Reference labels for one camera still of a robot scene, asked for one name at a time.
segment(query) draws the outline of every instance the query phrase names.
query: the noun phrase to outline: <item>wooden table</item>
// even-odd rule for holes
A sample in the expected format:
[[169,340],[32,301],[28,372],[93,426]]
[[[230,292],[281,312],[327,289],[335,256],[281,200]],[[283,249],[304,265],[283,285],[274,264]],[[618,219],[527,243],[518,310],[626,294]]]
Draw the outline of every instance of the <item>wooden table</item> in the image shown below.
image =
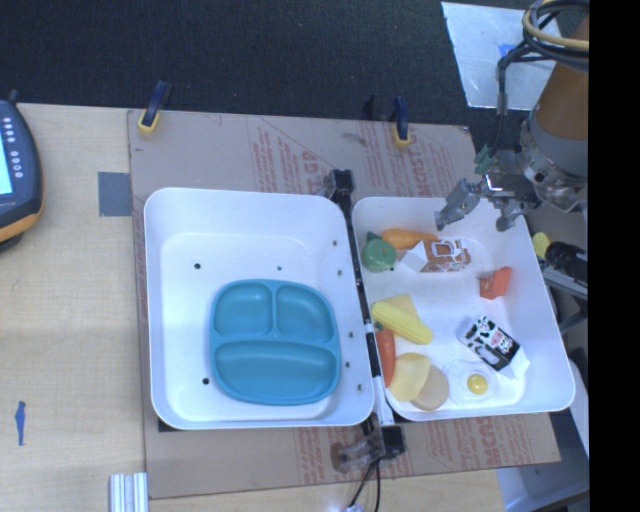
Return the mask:
[[[126,110],[19,108],[39,147],[46,204],[0,253],[0,510],[104,512],[109,476],[145,471],[132,222],[98,208],[98,173],[129,172]],[[152,500],[149,510],[338,512],[357,486]],[[373,510],[375,479],[358,501]],[[383,480],[380,510],[504,507],[487,470]]]

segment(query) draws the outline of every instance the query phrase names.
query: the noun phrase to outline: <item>blue plate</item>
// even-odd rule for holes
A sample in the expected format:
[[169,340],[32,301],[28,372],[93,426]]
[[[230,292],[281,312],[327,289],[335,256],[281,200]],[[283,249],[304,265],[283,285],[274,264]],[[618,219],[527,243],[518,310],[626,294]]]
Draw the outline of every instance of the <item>blue plate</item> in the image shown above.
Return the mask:
[[231,397],[266,405],[317,402],[340,378],[340,340],[329,302],[313,288],[235,281],[211,309],[213,376]]

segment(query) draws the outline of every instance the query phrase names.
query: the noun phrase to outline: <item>black fabric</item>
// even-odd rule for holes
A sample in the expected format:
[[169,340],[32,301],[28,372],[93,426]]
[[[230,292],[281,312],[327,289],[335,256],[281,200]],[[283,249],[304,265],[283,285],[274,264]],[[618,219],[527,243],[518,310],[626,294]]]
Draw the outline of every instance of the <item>black fabric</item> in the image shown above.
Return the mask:
[[495,110],[467,107],[439,1],[0,5],[0,96],[17,89],[18,102],[144,108],[167,80],[173,110],[359,119],[371,95],[389,115],[400,95],[410,122],[467,125],[477,146],[493,130]]

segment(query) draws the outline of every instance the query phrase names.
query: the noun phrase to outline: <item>handheld device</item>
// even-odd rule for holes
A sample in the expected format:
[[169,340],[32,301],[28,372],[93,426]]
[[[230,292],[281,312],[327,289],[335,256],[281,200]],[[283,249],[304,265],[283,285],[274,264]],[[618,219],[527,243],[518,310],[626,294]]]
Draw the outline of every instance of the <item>handheld device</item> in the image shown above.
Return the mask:
[[15,94],[0,100],[0,252],[14,246],[44,209],[40,156]]

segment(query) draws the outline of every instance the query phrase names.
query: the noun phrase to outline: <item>white tray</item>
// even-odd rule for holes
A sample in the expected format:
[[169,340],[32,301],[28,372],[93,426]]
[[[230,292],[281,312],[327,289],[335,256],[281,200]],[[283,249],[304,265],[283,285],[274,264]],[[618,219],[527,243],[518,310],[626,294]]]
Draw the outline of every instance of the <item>white tray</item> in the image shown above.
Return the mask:
[[[166,188],[144,208],[151,398],[158,416],[183,430],[340,426],[373,407],[349,240],[339,207],[323,197]],[[287,280],[318,290],[340,337],[336,389],[304,405],[235,400],[209,363],[216,293],[243,279]]]
[[[369,197],[355,205],[353,224],[359,249],[368,232],[380,234],[387,228],[405,228],[441,238],[464,239],[471,255],[471,263],[454,272],[418,273],[403,264],[384,272],[363,267],[367,300],[371,306],[394,295],[410,294],[434,338],[429,345],[417,345],[397,337],[397,355],[407,351],[422,353],[441,369],[464,362],[478,364],[495,377],[490,388],[499,392],[486,395],[487,400],[464,405],[449,398],[431,412],[409,402],[398,402],[386,389],[388,402],[401,416],[414,421],[548,412],[568,407],[575,393],[573,375],[526,222],[519,217],[513,228],[498,232],[498,210],[488,201],[481,201],[463,220],[438,232],[434,213],[444,205],[444,199],[405,197]],[[479,279],[502,266],[512,268],[506,295],[494,300],[480,297]],[[523,347],[530,361],[524,379],[503,377],[457,339],[462,327],[481,314],[488,315]],[[448,377],[450,386],[460,384],[451,373]]]

